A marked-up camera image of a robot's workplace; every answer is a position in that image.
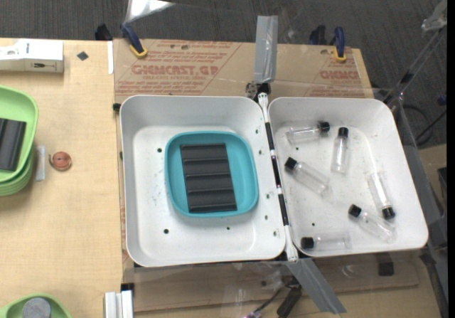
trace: transparent tube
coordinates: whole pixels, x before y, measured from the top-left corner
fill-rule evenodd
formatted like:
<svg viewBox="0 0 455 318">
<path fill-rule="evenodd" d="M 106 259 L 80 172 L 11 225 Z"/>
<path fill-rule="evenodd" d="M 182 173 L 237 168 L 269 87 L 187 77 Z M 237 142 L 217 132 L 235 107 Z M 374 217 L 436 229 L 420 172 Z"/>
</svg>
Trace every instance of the transparent tube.
<svg viewBox="0 0 455 318">
<path fill-rule="evenodd" d="M 390 203 L 384 174 L 378 172 L 369 175 L 368 186 L 370 187 L 373 200 L 382 217 L 387 220 L 393 219 L 395 217 L 395 211 L 393 210 L 392 203 Z"/>
<path fill-rule="evenodd" d="M 393 224 L 376 214 L 363 210 L 355 204 L 350 206 L 349 216 L 361 228 L 369 232 L 369 234 L 380 238 L 387 243 L 393 243 L 397 238 L 397 233 Z"/>
<path fill-rule="evenodd" d="M 297 142 L 306 142 L 318 139 L 321 134 L 327 133 L 330 130 L 328 122 L 318 122 L 317 124 L 290 127 L 286 131 L 286 138 L 292 144 Z"/>
<path fill-rule="evenodd" d="M 333 143 L 332 165 L 331 170 L 339 173 L 346 173 L 349 161 L 349 139 L 348 129 L 340 127 L 338 129 L 338 136 Z"/>
<path fill-rule="evenodd" d="M 318 233 L 302 237 L 300 246 L 311 251 L 344 251 L 352 248 L 349 233 Z"/>
<path fill-rule="evenodd" d="M 317 194 L 324 196 L 329 191 L 329 177 L 304 162 L 289 157 L 284 165 L 294 178 Z"/>
</svg>

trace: black cap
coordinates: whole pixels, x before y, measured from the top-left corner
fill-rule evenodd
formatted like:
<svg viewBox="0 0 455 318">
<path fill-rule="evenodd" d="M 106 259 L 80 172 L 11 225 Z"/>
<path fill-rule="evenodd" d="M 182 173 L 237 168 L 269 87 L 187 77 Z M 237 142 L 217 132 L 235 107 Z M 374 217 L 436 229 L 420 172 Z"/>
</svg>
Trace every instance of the black cap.
<svg viewBox="0 0 455 318">
<path fill-rule="evenodd" d="M 302 237 L 300 240 L 300 246 L 304 250 L 314 248 L 314 239 L 312 237 Z"/>
<path fill-rule="evenodd" d="M 382 210 L 382 216 L 387 220 L 393 219 L 395 217 L 395 212 L 392 207 L 387 207 Z"/>
<path fill-rule="evenodd" d="M 330 130 L 330 124 L 328 122 L 319 122 L 318 125 L 323 133 L 327 133 Z"/>
<path fill-rule="evenodd" d="M 347 129 L 346 127 L 338 128 L 338 136 L 347 137 L 348 134 L 349 134 L 349 129 Z"/>
<path fill-rule="evenodd" d="M 352 215 L 352 217 L 358 217 L 360 213 L 362 212 L 361 207 L 357 207 L 355 204 L 349 207 L 349 214 Z"/>
<path fill-rule="evenodd" d="M 289 171 L 292 171 L 294 170 L 294 167 L 296 167 L 297 165 L 297 160 L 294 160 L 292 159 L 292 157 L 289 157 L 286 161 L 286 163 L 284 164 L 284 167 L 286 168 L 286 170 L 289 170 Z"/>
</svg>

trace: gray tape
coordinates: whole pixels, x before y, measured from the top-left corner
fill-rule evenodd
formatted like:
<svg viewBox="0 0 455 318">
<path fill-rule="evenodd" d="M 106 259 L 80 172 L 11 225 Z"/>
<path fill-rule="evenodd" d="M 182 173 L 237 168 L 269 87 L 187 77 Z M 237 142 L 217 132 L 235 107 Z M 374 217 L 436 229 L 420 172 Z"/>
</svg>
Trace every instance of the gray tape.
<svg viewBox="0 0 455 318">
<path fill-rule="evenodd" d="M 346 309 L 311 258 L 301 258 L 296 263 L 286 263 L 286 266 L 321 312 L 346 313 Z"/>
<path fill-rule="evenodd" d="M 256 26 L 255 78 L 270 83 L 277 70 L 278 16 L 258 16 Z"/>
</svg>

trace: brown knob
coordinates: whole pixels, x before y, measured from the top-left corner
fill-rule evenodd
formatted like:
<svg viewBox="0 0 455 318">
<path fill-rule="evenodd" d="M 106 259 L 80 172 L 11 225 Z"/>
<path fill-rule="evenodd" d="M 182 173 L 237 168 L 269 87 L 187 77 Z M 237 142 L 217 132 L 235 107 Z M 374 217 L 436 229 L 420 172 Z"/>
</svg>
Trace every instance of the brown knob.
<svg viewBox="0 0 455 318">
<path fill-rule="evenodd" d="M 49 161 L 58 171 L 65 171 L 71 167 L 71 156 L 63 151 L 56 152 Z"/>
</svg>

